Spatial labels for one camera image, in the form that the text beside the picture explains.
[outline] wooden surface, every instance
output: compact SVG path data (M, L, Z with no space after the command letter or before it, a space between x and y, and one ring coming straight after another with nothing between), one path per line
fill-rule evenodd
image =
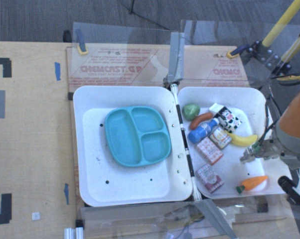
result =
M3 78L0 66L0 90L5 91L0 198L12 193L12 220L0 225L0 239L63 238L64 228L75 227L66 47L65 43L0 42L0 57L12 61L12 78ZM60 63L60 81L55 62ZM34 212L40 212L40 220L32 221Z

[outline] banana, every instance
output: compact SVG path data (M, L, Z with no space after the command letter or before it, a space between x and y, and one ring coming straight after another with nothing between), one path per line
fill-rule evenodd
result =
M257 139L257 134L252 134L249 136L239 136L237 134L229 133L228 131L225 131L231 138L231 143L237 146L250 146L253 144Z

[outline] sausage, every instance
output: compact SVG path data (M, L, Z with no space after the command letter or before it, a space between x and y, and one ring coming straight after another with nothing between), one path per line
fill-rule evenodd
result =
M202 121L209 120L212 117L213 117L213 113L211 113L211 112L207 112L207 113L198 115L197 117L194 118L194 120L191 121L190 129L195 130L196 127L199 126L199 124Z

